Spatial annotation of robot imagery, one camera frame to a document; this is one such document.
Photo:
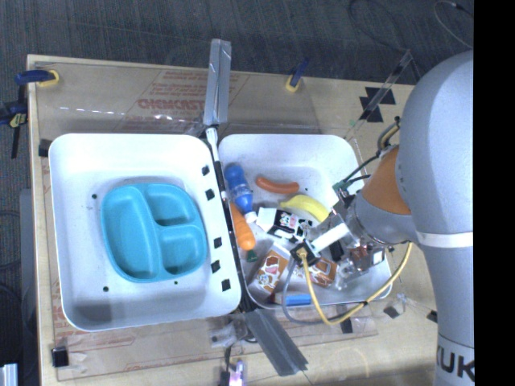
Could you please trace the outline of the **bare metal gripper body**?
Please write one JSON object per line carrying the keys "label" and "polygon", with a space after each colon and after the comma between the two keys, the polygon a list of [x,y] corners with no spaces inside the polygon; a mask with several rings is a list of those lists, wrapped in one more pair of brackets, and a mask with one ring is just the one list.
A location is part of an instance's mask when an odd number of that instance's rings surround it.
{"label": "bare metal gripper body", "polygon": [[339,261],[338,272],[343,278],[355,278],[366,274],[385,259],[385,249],[373,244],[346,248]]}

